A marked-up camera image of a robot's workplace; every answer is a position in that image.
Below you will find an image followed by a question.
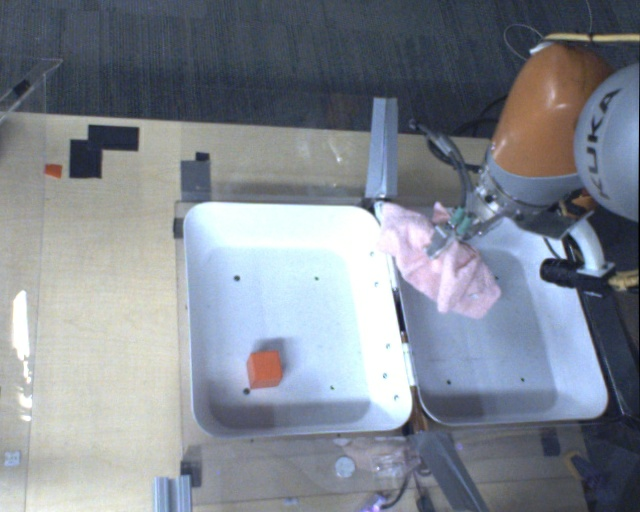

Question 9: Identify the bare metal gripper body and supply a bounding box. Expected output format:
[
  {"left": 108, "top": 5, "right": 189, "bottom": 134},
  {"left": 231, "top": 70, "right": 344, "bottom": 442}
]
[{"left": 443, "top": 174, "right": 513, "bottom": 242}]

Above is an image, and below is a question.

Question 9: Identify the pink cloth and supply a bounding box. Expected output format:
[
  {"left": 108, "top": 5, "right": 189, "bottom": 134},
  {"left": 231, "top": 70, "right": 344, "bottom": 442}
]
[{"left": 377, "top": 201, "right": 503, "bottom": 321}]

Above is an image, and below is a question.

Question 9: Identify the white plastic tray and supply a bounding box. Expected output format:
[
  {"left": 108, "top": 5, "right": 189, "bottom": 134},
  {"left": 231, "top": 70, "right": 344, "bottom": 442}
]
[
  {"left": 393, "top": 199, "right": 611, "bottom": 428},
  {"left": 182, "top": 201, "right": 414, "bottom": 441}
]

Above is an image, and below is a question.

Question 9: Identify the orange cube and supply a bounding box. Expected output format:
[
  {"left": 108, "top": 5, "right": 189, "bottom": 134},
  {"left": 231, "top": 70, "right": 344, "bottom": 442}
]
[{"left": 245, "top": 349, "right": 285, "bottom": 391}]

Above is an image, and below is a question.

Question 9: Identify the black cylinder on white bracket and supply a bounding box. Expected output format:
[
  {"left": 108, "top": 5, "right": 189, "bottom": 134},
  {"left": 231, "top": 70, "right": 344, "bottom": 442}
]
[{"left": 539, "top": 218, "right": 617, "bottom": 293}]

